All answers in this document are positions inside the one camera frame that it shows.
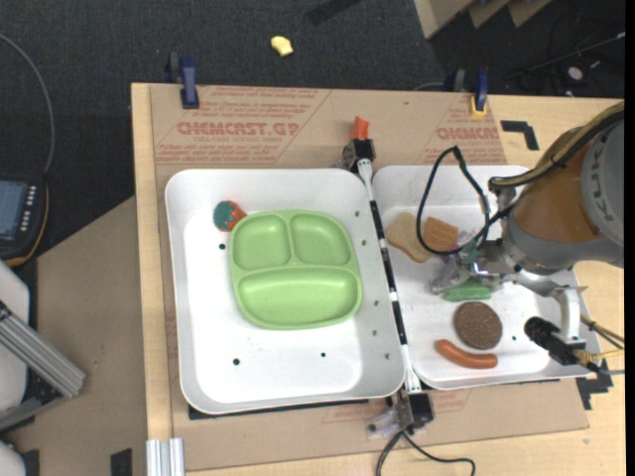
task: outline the wooden table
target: wooden table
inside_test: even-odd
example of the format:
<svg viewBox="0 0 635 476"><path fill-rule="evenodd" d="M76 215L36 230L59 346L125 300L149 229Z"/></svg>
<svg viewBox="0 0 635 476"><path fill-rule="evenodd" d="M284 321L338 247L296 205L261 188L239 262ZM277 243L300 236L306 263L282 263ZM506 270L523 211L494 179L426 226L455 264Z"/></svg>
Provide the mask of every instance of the wooden table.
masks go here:
<svg viewBox="0 0 635 476"><path fill-rule="evenodd" d="M332 91L342 97L380 95L386 102L401 97L408 104L430 109L434 94ZM175 436L171 412L168 370L168 344L162 277L162 255L158 230L159 203L153 138L153 101L151 85L132 85L134 152L136 169L136 202L138 215L141 301L143 314L144 372L146 385L147 428L149 439L168 440ZM488 98L491 114L495 116L504 153L509 164L532 167L542 152L530 152L522 137L502 132L500 120L527 121L533 126L541 150L564 131L579 126L614 103L608 99L571 99L547 97L495 96ZM371 122L382 118L382 105L370 104ZM607 328L624 332L623 271L603 264L585 263L576 267L576 274L589 289L584 297L594 318ZM612 368L623 368L623 358L611 360ZM431 449L439 457L468 456L474 459L477 474L559 475L559 474L626 474L625 465L625 381L613 378L614 387L608 394L592 397L589 429L561 433L498 438L461 444L435 446ZM249 449L237 446L236 449ZM422 457L412 449L398 449L384 466L384 474L467 474L467 467L446 466ZM259 465L261 475L371 475L377 453L363 453L337 457L278 462ZM231 467L196 471L189 474L253 474L254 467Z"/></svg>

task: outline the sausage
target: sausage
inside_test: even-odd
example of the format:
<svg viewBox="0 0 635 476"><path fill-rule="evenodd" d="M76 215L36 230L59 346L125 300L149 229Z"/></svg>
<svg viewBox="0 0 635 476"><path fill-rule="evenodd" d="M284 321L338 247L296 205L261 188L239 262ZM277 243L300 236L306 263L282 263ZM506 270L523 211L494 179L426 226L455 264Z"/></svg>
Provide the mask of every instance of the sausage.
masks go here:
<svg viewBox="0 0 635 476"><path fill-rule="evenodd" d="M439 353L452 363L470 369L492 369L498 365L495 354L475 354L463 351L447 339L437 340L435 347Z"/></svg>

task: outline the blue clamp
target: blue clamp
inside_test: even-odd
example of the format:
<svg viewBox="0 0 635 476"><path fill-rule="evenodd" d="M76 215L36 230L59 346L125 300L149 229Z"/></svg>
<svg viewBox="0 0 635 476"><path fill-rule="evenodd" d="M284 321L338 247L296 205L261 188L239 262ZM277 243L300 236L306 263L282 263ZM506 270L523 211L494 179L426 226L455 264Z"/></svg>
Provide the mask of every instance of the blue clamp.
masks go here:
<svg viewBox="0 0 635 476"><path fill-rule="evenodd" d="M485 116L487 108L485 101L487 100L487 69L480 68L476 75L476 88L471 96L470 110L473 116L478 118Z"/></svg>
<svg viewBox="0 0 635 476"><path fill-rule="evenodd" d="M170 53L164 69L164 79L168 83L182 83L181 104L184 109L198 109L198 92L196 91L196 65L192 57L180 57Z"/></svg>

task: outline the white tray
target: white tray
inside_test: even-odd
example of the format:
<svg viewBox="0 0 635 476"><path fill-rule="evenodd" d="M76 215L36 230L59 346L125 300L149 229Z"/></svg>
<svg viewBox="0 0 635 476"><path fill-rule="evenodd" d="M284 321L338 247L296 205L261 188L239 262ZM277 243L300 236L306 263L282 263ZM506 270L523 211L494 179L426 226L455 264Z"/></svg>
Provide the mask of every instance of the white tray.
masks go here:
<svg viewBox="0 0 635 476"><path fill-rule="evenodd" d="M229 233L213 224L222 200L245 210L308 209L337 218L357 255L362 304L332 326L265 329L232 289ZM172 177L166 206L175 280L181 385L211 415L386 397L404 363L363 183L327 170L188 170Z"/></svg>
<svg viewBox="0 0 635 476"><path fill-rule="evenodd" d="M373 189L384 228L402 212L417 215L421 197L432 168L423 166L391 166L375 175ZM513 176L525 171L514 166L469 167L468 170L487 193L492 214L496 210L495 196L488 192L487 181L494 176ZM465 233L475 234L483 225L478 197L457 166L441 166L428 198L423 220L433 216L452 224ZM500 236L500 226L494 225L488 239ZM546 350L530 341L524 332L525 322L537 315L562 325L559 304L552 298L539 297L526 288L506 284L485 302L499 315L503 337L491 350L498 356L498 365L488 370L473 370L448 362L435 350L435 342L447 338L459 347L452 316L459 302L451 302L430 292L430 280L439 275L444 263L432 256L426 263L411 260L404 252L389 245L397 291L408 335L413 367L419 378L429 386L442 390L482 385L516 383L581 377L590 373L579 365L563 366L549 357ZM559 284L577 285L573 272L552 276ZM587 313L584 301L580 311ZM586 349L599 352L594 332L580 324L586 339Z"/></svg>

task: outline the brown cookie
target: brown cookie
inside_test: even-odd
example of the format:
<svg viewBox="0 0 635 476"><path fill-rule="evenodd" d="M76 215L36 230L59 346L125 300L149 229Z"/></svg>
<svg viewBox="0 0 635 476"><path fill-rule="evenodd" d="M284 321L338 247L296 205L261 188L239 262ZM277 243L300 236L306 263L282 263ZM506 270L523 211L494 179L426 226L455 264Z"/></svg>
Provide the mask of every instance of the brown cookie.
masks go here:
<svg viewBox="0 0 635 476"><path fill-rule="evenodd" d="M503 335L503 325L491 306L482 301L466 301L454 313L458 338L475 349L491 349Z"/></svg>

